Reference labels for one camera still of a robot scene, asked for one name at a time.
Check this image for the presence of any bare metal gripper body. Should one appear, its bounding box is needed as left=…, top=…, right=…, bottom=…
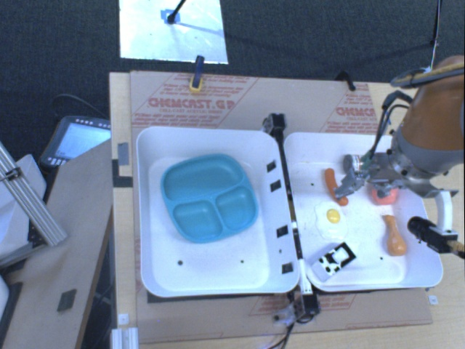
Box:
left=363, top=152, right=450, bottom=198

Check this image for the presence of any pink round toy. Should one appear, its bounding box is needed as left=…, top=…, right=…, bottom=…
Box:
left=370, top=186, right=400, bottom=206

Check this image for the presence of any orange sausage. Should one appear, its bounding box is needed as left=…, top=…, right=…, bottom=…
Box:
left=324, top=168, right=349, bottom=206

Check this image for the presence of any white and yellow fried egg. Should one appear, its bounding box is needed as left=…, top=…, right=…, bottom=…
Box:
left=313, top=201, right=349, bottom=241

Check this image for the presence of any brown chicken drumstick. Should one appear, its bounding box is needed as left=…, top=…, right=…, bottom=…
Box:
left=381, top=214, right=408, bottom=257

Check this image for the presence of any thin black and white rod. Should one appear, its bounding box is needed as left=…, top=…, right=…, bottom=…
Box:
left=275, top=131, right=313, bottom=298

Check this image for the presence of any black and white carton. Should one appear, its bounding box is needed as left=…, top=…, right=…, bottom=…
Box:
left=312, top=241, right=357, bottom=284

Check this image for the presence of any white plastic tray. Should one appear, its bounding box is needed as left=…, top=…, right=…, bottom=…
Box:
left=136, top=126, right=301, bottom=298
left=283, top=132, right=445, bottom=293

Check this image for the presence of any blue divided plate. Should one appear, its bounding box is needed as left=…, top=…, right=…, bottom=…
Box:
left=160, top=153, right=260, bottom=244

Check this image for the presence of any brown cardboard board red print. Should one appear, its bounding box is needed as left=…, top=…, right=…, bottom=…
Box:
left=129, top=70, right=434, bottom=345

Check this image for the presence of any black cylinder on white bracket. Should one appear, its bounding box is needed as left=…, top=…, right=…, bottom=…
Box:
left=406, top=189, right=460, bottom=255

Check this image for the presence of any black block with thin wires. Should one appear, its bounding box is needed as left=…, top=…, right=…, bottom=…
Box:
left=262, top=113, right=288, bottom=136
left=291, top=291, right=321, bottom=324

